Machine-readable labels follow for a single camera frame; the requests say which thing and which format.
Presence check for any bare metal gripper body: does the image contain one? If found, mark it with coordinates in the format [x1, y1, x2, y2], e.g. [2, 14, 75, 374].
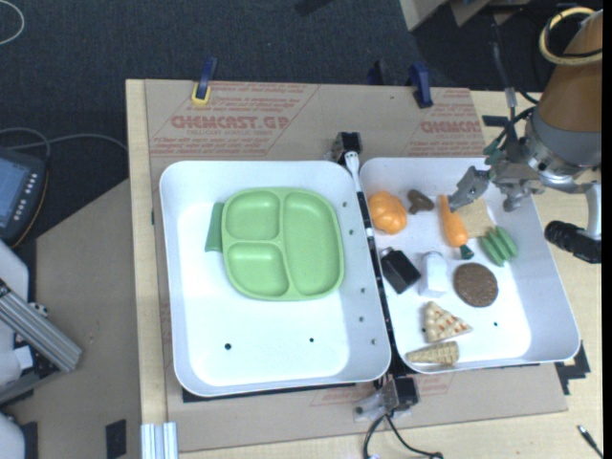
[489, 134, 600, 200]

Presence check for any beige bread slice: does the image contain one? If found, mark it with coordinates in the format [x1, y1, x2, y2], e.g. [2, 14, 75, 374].
[457, 197, 497, 239]

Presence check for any orange carrot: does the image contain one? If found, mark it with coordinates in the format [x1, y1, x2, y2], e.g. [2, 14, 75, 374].
[438, 193, 476, 261]

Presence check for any green ridged toy vegetable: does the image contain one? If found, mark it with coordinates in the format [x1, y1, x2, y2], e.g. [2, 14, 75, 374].
[478, 225, 520, 269]

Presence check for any small brown toy piece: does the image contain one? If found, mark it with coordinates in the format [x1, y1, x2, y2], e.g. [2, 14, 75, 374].
[406, 188, 437, 216]

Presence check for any orange toy pumpkin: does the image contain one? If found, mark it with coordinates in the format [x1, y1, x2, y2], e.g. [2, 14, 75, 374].
[366, 189, 409, 236]

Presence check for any brown round biscuit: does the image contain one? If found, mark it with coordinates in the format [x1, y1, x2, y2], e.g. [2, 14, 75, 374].
[452, 262, 500, 309]

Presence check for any white bottle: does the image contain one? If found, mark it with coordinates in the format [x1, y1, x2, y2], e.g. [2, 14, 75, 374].
[417, 251, 451, 298]

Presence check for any black bottle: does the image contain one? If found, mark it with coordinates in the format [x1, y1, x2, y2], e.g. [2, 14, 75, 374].
[378, 246, 424, 296]

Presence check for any thin black and white rod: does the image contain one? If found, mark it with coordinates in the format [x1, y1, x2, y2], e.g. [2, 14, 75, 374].
[344, 151, 399, 378]

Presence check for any white plastic tray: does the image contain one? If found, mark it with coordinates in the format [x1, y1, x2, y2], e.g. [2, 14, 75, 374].
[358, 156, 582, 376]
[158, 160, 393, 398]

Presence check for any beige pizza slice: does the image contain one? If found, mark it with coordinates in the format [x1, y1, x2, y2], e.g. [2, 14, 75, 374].
[421, 299, 475, 345]

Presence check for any beige waffle cone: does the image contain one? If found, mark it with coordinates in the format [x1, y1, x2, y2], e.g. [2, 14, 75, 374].
[404, 339, 461, 368]

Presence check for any green divided plate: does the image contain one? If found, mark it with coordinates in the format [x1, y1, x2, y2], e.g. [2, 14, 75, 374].
[204, 186, 346, 303]

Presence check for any brown cardboard board, red print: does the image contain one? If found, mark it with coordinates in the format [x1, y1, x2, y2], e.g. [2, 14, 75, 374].
[142, 79, 571, 453]

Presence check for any black pen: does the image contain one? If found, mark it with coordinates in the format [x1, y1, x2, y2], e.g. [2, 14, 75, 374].
[577, 425, 603, 459]

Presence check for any black cylinder on white bracket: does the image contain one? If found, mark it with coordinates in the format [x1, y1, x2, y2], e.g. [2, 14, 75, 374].
[543, 181, 603, 265]

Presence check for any black block with thin wires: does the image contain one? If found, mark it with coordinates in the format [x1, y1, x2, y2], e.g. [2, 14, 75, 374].
[353, 375, 423, 424]
[328, 130, 363, 163]

